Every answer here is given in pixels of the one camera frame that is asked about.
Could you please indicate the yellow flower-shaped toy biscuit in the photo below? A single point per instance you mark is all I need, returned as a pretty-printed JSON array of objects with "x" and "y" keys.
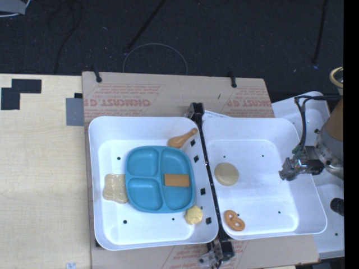
[{"x": 193, "y": 215}]

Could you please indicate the tan toy chicken drumstick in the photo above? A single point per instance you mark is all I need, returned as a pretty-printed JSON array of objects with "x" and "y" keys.
[{"x": 177, "y": 141}]

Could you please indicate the orange rectangular slice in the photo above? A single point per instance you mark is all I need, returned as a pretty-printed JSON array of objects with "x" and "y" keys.
[{"x": 176, "y": 180}]

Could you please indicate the beige round toy biscuit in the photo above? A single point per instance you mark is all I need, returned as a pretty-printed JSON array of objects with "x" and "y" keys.
[{"x": 226, "y": 174}]

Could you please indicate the white plastic tray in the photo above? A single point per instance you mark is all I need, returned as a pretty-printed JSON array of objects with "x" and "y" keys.
[
  {"x": 146, "y": 231},
  {"x": 266, "y": 195}
]

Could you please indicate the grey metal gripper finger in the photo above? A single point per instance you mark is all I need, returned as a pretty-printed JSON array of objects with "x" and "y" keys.
[
  {"x": 285, "y": 169},
  {"x": 298, "y": 169}
]

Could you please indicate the thin black rod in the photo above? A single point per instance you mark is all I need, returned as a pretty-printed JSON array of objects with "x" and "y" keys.
[{"x": 209, "y": 172}]

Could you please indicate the blue divided plate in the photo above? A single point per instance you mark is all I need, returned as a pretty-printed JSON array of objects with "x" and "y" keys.
[{"x": 146, "y": 164}]

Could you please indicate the cream round bowl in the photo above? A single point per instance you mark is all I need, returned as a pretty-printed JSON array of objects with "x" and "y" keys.
[{"x": 335, "y": 80}]

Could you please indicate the beige toy toast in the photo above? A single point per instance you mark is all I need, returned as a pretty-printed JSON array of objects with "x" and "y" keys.
[{"x": 113, "y": 189}]

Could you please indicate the brown cardboard board red print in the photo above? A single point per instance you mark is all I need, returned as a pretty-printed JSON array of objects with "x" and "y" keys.
[{"x": 174, "y": 94}]

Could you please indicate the black cylinder on white bracket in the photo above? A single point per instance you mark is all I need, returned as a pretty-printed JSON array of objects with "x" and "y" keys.
[{"x": 337, "y": 205}]

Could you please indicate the orange toy pretzel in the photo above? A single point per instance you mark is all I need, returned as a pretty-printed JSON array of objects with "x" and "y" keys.
[{"x": 235, "y": 223}]

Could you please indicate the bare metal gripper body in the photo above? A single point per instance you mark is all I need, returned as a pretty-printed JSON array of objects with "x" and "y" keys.
[{"x": 314, "y": 165}]

